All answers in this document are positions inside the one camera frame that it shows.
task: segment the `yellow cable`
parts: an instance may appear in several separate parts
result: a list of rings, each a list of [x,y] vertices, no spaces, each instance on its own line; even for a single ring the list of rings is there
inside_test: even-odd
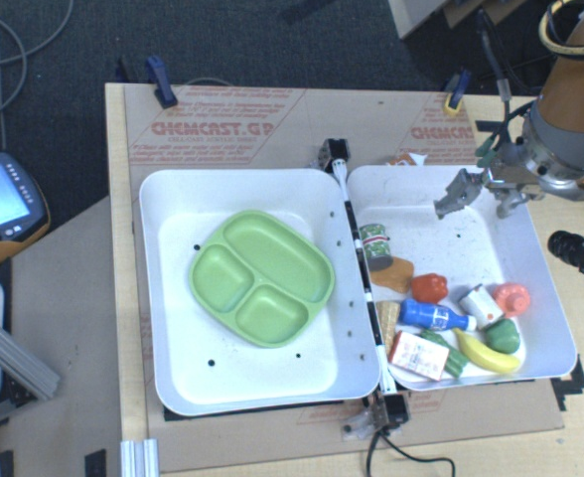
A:
[[[559,9],[573,0],[557,0],[550,4],[550,13],[554,16]],[[584,46],[563,46],[555,43],[548,37],[548,11],[543,15],[539,22],[539,40],[548,50],[556,55],[566,55],[570,57],[584,56]]]

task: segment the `black floor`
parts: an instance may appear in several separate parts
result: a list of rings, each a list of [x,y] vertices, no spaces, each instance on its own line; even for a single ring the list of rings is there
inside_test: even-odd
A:
[[[548,3],[529,0],[497,26],[518,74],[541,85],[550,60],[536,27]],[[69,0],[0,0],[0,20],[25,50],[59,26]],[[0,23],[1,56],[19,50]],[[469,93],[495,93],[475,17],[450,30],[436,14],[399,40],[387,0],[74,0],[67,26],[29,55],[21,92],[3,112],[0,150],[40,183],[53,226],[108,194],[104,84],[124,56],[145,82],[144,61],[159,55],[171,82],[201,77],[244,86],[438,90],[460,68]],[[21,62],[2,70],[5,98]]]

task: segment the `blue bottle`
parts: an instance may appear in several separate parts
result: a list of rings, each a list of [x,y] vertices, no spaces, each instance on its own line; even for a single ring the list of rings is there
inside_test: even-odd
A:
[[[448,307],[418,302],[412,298],[407,298],[400,303],[398,321],[405,325],[415,325],[430,330],[447,330],[457,327],[473,331],[477,327],[474,316],[462,316]]]

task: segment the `green plate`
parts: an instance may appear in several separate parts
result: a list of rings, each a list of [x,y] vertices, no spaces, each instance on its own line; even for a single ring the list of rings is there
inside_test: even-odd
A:
[[[198,252],[189,283],[223,325],[263,347],[286,345],[334,288],[334,269],[309,240],[260,211],[228,218]]]

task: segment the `yellow banana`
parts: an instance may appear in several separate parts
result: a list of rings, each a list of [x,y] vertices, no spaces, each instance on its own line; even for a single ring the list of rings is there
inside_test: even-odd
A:
[[[521,361],[515,355],[496,352],[460,329],[453,329],[453,332],[458,337],[462,353],[480,368],[496,373],[511,373],[521,365]]]

